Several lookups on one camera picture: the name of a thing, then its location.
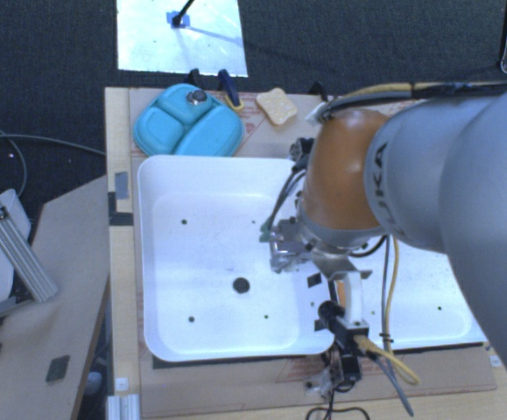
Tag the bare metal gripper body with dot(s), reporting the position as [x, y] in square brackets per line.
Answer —
[290, 249]

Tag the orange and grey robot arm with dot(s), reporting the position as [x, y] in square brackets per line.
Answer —
[445, 173]

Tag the white plastic tray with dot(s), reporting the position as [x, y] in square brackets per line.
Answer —
[428, 296]
[209, 252]

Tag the yellow bread slice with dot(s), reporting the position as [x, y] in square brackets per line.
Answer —
[276, 106]

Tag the blue divided plate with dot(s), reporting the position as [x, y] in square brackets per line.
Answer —
[178, 127]

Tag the small grey can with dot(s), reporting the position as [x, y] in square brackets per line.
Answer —
[197, 97]

